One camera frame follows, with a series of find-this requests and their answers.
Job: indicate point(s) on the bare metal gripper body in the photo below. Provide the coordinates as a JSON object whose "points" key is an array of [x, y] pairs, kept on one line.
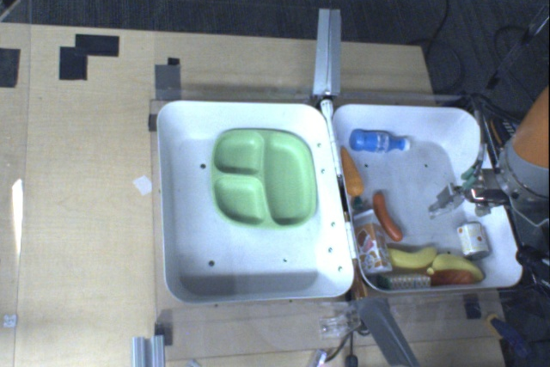
{"points": [[490, 195]]}

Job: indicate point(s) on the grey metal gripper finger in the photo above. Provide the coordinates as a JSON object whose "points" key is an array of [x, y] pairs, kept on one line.
{"points": [[449, 197], [484, 210]]}

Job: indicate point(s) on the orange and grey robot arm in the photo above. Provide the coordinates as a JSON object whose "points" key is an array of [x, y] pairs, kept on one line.
{"points": [[530, 142]]}

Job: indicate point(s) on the white plastic tray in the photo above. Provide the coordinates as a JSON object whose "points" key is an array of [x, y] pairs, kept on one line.
{"points": [[425, 189], [258, 258]]}

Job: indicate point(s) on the yellow banana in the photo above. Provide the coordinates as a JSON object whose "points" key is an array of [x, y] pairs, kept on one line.
{"points": [[412, 258], [457, 263]]}

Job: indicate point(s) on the orange-red sausage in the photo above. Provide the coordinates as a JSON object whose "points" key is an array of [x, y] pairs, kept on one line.
{"points": [[386, 217]]}

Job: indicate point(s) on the red-brown toy food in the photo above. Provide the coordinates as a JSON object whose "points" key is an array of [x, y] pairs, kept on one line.
{"points": [[451, 278]]}

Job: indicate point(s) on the white and orange printed carton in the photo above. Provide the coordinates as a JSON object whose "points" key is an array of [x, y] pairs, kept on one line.
{"points": [[371, 247]]}

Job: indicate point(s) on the green and white packet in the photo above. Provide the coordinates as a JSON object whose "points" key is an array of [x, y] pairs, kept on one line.
{"points": [[404, 282]]}

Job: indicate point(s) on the blue plastic bottle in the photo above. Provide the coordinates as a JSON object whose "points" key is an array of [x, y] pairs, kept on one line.
{"points": [[369, 140]]}

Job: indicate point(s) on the orange carrot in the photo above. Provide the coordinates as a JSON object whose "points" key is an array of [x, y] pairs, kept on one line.
{"points": [[352, 176]]}

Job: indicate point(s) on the green divided plate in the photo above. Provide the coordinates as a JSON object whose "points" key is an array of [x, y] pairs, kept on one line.
{"points": [[288, 176]]}

